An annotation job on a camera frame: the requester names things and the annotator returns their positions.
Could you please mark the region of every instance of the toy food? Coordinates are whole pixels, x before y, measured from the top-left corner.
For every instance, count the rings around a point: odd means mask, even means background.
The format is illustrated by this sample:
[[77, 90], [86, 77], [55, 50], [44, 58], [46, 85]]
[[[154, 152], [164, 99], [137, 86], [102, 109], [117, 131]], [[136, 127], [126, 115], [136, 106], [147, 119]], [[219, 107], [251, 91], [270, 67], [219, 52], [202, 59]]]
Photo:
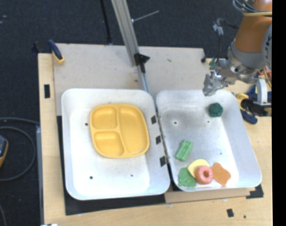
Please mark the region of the toy food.
[[213, 172], [213, 178], [222, 186], [226, 186], [228, 180], [231, 178], [231, 174], [218, 162], [215, 162], [211, 169]]
[[182, 168], [178, 174], [179, 176], [179, 186], [185, 187], [195, 187], [196, 179], [188, 171], [188, 168]]
[[175, 158], [180, 161], [186, 161], [192, 148], [193, 143], [191, 141], [183, 140], [175, 154]]
[[223, 113], [223, 108], [219, 103], [213, 103], [209, 106], [209, 114], [211, 117], [219, 117]]
[[200, 167], [200, 166], [203, 166], [203, 165], [206, 165], [209, 167], [209, 163], [206, 160], [197, 159], [188, 166], [188, 170], [189, 170], [190, 174], [195, 178], [195, 175], [194, 175], [195, 169]]
[[194, 176], [198, 183], [209, 184], [213, 179], [213, 172], [209, 166], [202, 165], [195, 169]]

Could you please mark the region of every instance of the wooden table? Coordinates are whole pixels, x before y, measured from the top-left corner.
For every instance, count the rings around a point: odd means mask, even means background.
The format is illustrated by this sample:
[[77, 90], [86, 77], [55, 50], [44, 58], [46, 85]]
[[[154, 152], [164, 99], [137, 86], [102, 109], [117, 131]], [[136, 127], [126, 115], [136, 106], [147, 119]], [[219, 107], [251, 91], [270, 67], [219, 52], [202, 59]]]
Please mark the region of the wooden table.
[[[200, 54], [200, 50], [176, 49]], [[192, 202], [167, 203], [115, 210], [102, 210], [79, 215], [65, 214], [63, 179], [60, 161], [59, 138], [56, 122], [56, 93], [54, 59], [51, 54], [39, 54], [41, 164], [42, 164], [42, 224], [74, 225], [195, 225], [195, 226], [268, 226], [272, 225], [272, 140], [271, 117], [258, 117], [255, 125], [245, 122], [251, 144], [262, 171], [261, 187], [249, 188], [263, 197], [248, 199], [245, 196]], [[245, 92], [246, 85], [236, 82], [227, 90]]]

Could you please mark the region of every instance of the orange toy piece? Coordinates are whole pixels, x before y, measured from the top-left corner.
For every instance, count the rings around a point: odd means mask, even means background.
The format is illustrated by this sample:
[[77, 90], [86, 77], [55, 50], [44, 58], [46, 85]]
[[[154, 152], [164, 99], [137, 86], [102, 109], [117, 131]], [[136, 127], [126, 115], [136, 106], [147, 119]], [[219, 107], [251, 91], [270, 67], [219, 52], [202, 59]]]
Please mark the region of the orange toy piece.
[[213, 178], [222, 186], [226, 186], [228, 180], [231, 178], [231, 174], [218, 162], [215, 162], [211, 169], [213, 172]]
[[213, 179], [213, 172], [209, 166], [202, 165], [195, 169], [195, 178], [201, 184], [209, 184]]

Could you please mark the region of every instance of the divided yellow plate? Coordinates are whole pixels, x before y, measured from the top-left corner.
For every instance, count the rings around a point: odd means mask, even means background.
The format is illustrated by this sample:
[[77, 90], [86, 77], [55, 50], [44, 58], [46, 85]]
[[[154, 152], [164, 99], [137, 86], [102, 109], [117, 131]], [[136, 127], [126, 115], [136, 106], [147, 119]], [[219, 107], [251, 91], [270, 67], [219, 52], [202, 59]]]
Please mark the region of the divided yellow plate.
[[107, 104], [90, 114], [95, 149], [104, 157], [126, 158], [144, 154], [149, 134], [141, 110], [130, 104]]

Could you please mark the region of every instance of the toy donut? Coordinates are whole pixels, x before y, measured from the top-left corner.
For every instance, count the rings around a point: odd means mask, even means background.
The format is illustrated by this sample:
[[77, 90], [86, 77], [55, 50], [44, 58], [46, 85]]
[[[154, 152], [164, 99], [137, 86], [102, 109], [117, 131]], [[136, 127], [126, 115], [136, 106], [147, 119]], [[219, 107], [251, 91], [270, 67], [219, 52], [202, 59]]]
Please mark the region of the toy donut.
[[209, 166], [202, 165], [195, 169], [195, 178], [201, 184], [209, 184], [213, 179], [213, 172]]

